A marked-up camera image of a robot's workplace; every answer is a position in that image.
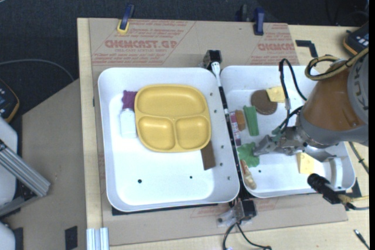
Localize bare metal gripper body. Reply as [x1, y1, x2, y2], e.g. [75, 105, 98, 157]
[271, 126, 338, 163]

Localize green lettuce leaf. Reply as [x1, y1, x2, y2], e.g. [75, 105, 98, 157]
[236, 142, 261, 169]

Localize green celery stick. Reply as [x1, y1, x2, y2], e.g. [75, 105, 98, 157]
[243, 105, 260, 137]

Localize beige and red toy food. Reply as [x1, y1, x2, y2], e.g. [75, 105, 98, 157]
[240, 159, 258, 191]

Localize yellow cheese wedge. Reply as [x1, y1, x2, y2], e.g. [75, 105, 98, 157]
[265, 85, 287, 104]
[295, 152, 316, 176]

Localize maroon packet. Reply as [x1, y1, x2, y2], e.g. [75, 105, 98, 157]
[229, 111, 243, 148]

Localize orange bread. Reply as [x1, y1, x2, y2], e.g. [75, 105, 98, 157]
[234, 109, 247, 132]

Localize brown round biscuit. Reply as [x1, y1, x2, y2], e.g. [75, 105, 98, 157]
[250, 89, 278, 116]

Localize white plastic tray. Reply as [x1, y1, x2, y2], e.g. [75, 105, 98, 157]
[219, 64, 357, 199]
[97, 67, 241, 213]

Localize brown rectangular block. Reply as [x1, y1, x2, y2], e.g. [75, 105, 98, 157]
[200, 140, 217, 172]

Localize thin black and white rod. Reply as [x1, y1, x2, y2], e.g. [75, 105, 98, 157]
[211, 61, 244, 200]

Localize yellow divided plate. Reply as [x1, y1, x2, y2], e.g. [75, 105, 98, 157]
[134, 83, 213, 154]

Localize brown cardboard board red print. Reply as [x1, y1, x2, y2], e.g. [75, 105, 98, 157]
[87, 18, 349, 246]

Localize white bottle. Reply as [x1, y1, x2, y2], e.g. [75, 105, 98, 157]
[119, 107, 138, 139]

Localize purple grapes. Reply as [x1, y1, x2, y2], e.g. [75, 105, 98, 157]
[121, 90, 139, 109]

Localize black cylinder on white bracket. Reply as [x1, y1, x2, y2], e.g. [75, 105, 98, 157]
[306, 156, 348, 204]

